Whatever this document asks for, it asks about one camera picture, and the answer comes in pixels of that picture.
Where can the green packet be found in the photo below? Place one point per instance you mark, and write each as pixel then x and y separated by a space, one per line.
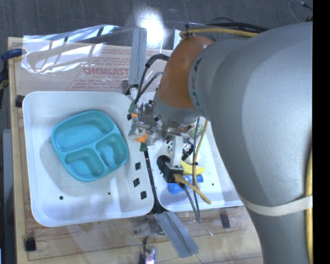
pixel 194 132

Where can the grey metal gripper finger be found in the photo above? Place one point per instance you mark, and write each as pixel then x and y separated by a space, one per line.
pixel 132 135

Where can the blue divided plate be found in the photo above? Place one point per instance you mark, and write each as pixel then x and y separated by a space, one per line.
pixel 82 136

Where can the black and white packet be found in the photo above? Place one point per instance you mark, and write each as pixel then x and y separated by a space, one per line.
pixel 187 148

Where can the black cylinder on white bracket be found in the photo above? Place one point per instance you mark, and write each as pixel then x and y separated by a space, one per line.
pixel 172 172

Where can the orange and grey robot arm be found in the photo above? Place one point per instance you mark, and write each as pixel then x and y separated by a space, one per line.
pixel 244 114

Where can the white plastic tray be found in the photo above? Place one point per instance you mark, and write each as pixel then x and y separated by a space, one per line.
pixel 79 202
pixel 222 194

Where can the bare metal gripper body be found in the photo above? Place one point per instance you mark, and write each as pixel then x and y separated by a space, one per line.
pixel 149 118

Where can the yellow banana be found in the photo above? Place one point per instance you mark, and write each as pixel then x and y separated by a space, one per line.
pixel 199 170

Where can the blue plastic object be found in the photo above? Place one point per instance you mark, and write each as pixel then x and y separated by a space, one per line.
pixel 173 188

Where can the orange carrot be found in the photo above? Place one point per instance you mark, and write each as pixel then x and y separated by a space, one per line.
pixel 142 138

